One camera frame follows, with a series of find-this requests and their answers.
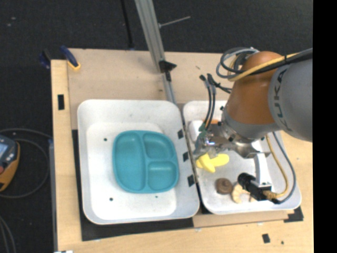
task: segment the black floor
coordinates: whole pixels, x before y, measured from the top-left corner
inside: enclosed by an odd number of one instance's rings
[[[313,0],[153,0],[165,26],[166,51],[222,53],[254,47],[289,54],[313,46]],[[133,0],[125,0],[136,50],[146,43]],[[26,128],[52,134],[50,71],[39,54],[62,59],[68,47],[128,49],[120,0],[0,0],[0,130]],[[47,138],[22,134],[47,150]],[[3,194],[35,188],[46,171],[43,155],[22,144],[17,174]],[[0,216],[10,227],[18,253],[53,252],[50,179],[35,194],[0,198]],[[9,251],[12,251],[7,235]],[[0,234],[0,252],[6,245]]]

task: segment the white tray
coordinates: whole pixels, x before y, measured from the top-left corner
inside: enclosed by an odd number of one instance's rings
[[[99,225],[189,218],[200,201],[193,174],[181,113],[168,101],[87,100],[77,110],[83,209]],[[174,188],[161,193],[130,193],[117,184],[112,165],[114,138],[127,130],[150,130],[174,143],[180,178]]]
[[[215,105],[214,119],[221,120],[220,107],[225,106],[226,101],[217,101]],[[191,121],[204,120],[208,108],[208,101],[192,101],[184,106],[183,114],[186,123],[186,128]],[[274,138],[271,135],[271,143],[275,150],[275,153],[288,177],[289,188],[293,184],[293,176],[291,169],[286,162],[281,150],[277,146]],[[195,149],[194,142],[189,133],[187,133],[187,139],[190,143],[192,150]],[[260,151],[268,151],[268,145],[266,141],[255,142],[255,148]],[[215,181],[218,178],[227,178],[232,184],[237,182],[237,177],[240,173],[246,172],[255,176],[255,164],[253,159],[243,159],[235,151],[228,151],[227,154],[230,157],[229,163],[224,166],[217,167],[215,173],[210,173],[204,169],[196,167],[196,174],[199,181],[201,199],[205,207],[212,213],[218,215],[225,215],[231,213],[243,213],[243,212],[257,212],[257,211],[272,211],[272,210],[292,210],[297,208],[301,204],[301,193],[299,187],[296,186],[293,195],[286,202],[276,205],[270,201],[255,201],[249,202],[249,198],[246,195],[242,195],[243,202],[238,204],[234,202],[230,194],[221,195],[216,192]],[[272,190],[274,192],[282,192],[285,188],[285,182],[283,176],[278,168],[272,155],[267,158],[269,166],[269,173],[271,182],[273,184]]]

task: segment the yellow and black device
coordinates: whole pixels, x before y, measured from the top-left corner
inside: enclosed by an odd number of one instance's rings
[[[14,177],[20,158],[18,142],[0,135],[0,192],[4,191]]]

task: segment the table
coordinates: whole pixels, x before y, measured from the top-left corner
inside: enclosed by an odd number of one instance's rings
[[[302,193],[301,210],[214,217],[197,214],[194,228],[82,241],[74,166],[72,130],[77,106],[85,99],[165,100],[161,74],[150,53],[71,49],[81,63],[73,71],[64,60],[52,60],[55,160],[56,248],[78,252],[309,252],[313,251],[312,143],[282,132]],[[172,85],[178,105],[206,100],[200,74],[213,73],[221,54],[165,53],[177,64]],[[222,85],[230,85],[220,80]],[[227,94],[217,97],[227,99]],[[285,222],[303,212],[303,221]]]

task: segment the blue plate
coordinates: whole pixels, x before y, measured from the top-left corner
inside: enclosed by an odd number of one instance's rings
[[[113,170],[118,185],[133,193],[158,193],[172,189],[179,179],[177,155],[164,134],[132,130],[114,140]]]

